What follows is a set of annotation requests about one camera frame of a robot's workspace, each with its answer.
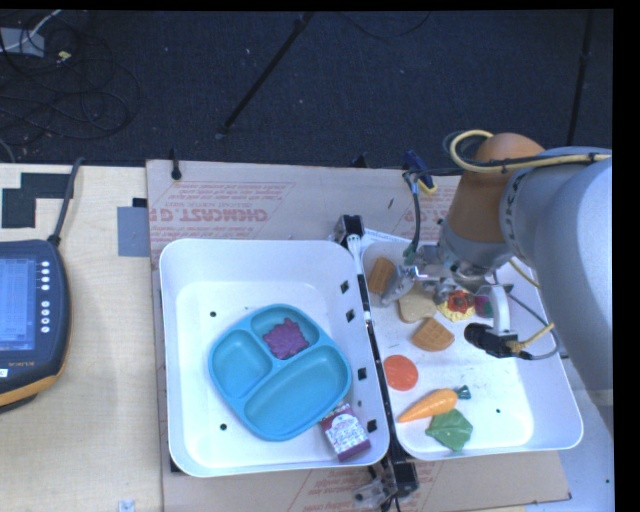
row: blue divided plate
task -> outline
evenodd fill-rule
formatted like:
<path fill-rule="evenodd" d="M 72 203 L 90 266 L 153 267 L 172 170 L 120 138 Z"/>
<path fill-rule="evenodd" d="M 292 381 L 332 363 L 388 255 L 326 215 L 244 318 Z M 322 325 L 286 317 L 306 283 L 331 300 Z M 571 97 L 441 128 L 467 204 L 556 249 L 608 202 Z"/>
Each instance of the blue divided plate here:
<path fill-rule="evenodd" d="M 264 336 L 274 329 L 291 332 L 291 327 L 294 340 L 301 341 L 301 334 L 305 346 L 292 355 L 285 355 L 286 349 L 272 351 L 275 344 Z M 308 430 L 351 387 L 351 368 L 340 348 L 305 313 L 286 304 L 259 309 L 218 338 L 209 353 L 209 374 L 244 424 L 269 441 Z"/>

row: metal rod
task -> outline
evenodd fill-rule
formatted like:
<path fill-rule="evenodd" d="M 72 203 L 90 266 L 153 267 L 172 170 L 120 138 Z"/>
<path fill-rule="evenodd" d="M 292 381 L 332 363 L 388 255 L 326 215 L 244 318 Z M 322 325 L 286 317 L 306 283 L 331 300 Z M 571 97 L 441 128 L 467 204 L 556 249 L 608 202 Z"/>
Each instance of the metal rod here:
<path fill-rule="evenodd" d="M 584 75 L 587 68 L 587 61 L 591 57 L 591 32 L 593 27 L 593 9 L 587 12 L 587 24 L 584 31 L 582 41 L 582 51 L 580 52 L 580 68 L 578 69 L 578 80 L 576 83 L 576 92 L 573 98 L 573 110 L 571 111 L 571 121 L 569 124 L 569 134 L 567 136 L 567 146 L 573 146 L 573 137 L 578 122 L 578 113 L 580 110 L 580 100 L 582 99 L 582 90 L 584 89 Z"/>
<path fill-rule="evenodd" d="M 289 48 L 291 47 L 293 42 L 296 40 L 296 38 L 306 28 L 307 24 L 309 23 L 309 21 L 311 20 L 311 18 L 313 17 L 314 14 L 315 14 L 315 12 L 313 12 L 313 11 L 305 12 L 300 18 L 298 18 L 294 22 L 294 28 L 293 28 L 293 32 L 291 32 L 291 35 L 289 35 L 288 39 L 282 45 L 280 50 L 278 50 L 278 53 L 276 53 L 276 55 L 273 57 L 273 59 L 271 59 L 271 62 L 269 63 L 269 65 L 265 68 L 265 70 L 262 72 L 262 74 L 258 77 L 256 82 L 251 87 L 251 89 L 249 89 L 249 92 L 247 92 L 247 94 L 244 96 L 244 98 L 242 98 L 240 103 L 238 103 L 238 105 L 233 110 L 231 115 L 227 118 L 227 120 L 222 125 L 220 125 L 220 128 L 218 129 L 218 132 L 216 133 L 216 139 L 217 140 L 220 140 L 220 139 L 224 138 L 229 133 L 229 128 L 231 128 L 231 126 L 233 125 L 233 123 L 235 122 L 237 117 L 244 110 L 244 108 L 248 105 L 248 103 L 251 101 L 251 99 L 256 94 L 256 92 L 258 92 L 258 89 L 260 89 L 262 84 L 269 77 L 269 75 L 274 70 L 274 68 L 278 65 L 278 63 L 280 62 L 282 57 L 284 57 L 285 53 L 287 53 L 287 50 L 289 50 Z"/>

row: tan table surface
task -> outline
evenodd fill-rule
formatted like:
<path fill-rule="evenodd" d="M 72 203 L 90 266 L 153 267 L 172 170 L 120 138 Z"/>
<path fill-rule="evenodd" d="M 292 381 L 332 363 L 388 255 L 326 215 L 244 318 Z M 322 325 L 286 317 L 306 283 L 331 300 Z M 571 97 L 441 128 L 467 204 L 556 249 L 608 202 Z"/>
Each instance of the tan table surface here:
<path fill-rule="evenodd" d="M 0 164 L 0 188 L 19 187 L 21 172 L 69 170 Z M 117 208 L 147 197 L 145 169 L 83 166 L 74 197 L 60 246 L 74 311 L 68 364 L 51 389 L 0 415 L 0 509 L 114 512 L 131 499 L 136 512 L 160 511 L 150 260 L 118 256 L 117 237 Z M 0 229 L 0 240 L 46 239 L 61 204 L 37 200 L 36 228 Z"/>

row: black floor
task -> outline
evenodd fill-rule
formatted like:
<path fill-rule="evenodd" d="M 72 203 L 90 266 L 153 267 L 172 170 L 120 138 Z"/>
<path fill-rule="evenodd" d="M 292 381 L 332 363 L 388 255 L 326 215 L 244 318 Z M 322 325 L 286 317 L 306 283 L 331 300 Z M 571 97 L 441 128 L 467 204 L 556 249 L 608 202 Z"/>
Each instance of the black floor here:
<path fill-rule="evenodd" d="M 435 168 L 476 128 L 612 147 L 613 9 L 317 12 L 221 140 L 303 12 L 50 14 L 0 10 L 44 40 L 0 53 L 0 161 Z"/>

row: toy food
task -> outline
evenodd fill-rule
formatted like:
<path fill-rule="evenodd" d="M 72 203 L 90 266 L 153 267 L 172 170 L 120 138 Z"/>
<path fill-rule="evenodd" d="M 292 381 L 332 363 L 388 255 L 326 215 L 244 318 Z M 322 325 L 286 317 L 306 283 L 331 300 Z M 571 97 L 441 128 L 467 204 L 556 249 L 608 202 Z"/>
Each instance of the toy food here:
<path fill-rule="evenodd" d="M 458 393 L 450 388 L 436 389 L 418 400 L 398 417 L 399 423 L 444 414 L 458 403 Z"/>
<path fill-rule="evenodd" d="M 405 323 L 413 323 L 436 314 L 436 303 L 427 295 L 420 283 L 398 299 L 398 314 Z"/>
<path fill-rule="evenodd" d="M 290 318 L 285 318 L 283 323 L 277 324 L 263 338 L 278 359 L 291 357 L 309 346 L 300 326 Z"/>
<path fill-rule="evenodd" d="M 435 318 L 428 318 L 411 336 L 414 345 L 430 352 L 444 350 L 454 339 L 454 334 Z"/>
<path fill-rule="evenodd" d="M 367 432 L 349 404 L 334 409 L 320 425 L 340 462 L 371 447 Z"/>
<path fill-rule="evenodd" d="M 438 311 L 452 322 L 466 320 L 475 313 L 475 297 L 464 290 L 455 290 L 445 302 L 438 304 Z"/>
<path fill-rule="evenodd" d="M 473 425 L 458 409 L 451 409 L 449 412 L 435 416 L 429 428 L 425 430 L 425 434 L 454 452 L 462 450 L 471 438 L 471 432 L 473 432 Z"/>
<path fill-rule="evenodd" d="M 387 357 L 382 363 L 387 384 L 398 391 L 408 391 L 418 382 L 418 368 L 411 359 L 401 354 Z"/>
<path fill-rule="evenodd" d="M 373 269 L 367 277 L 367 287 L 371 293 L 382 293 L 387 287 L 387 281 L 395 271 L 396 266 L 387 258 L 380 257 L 373 264 Z"/>

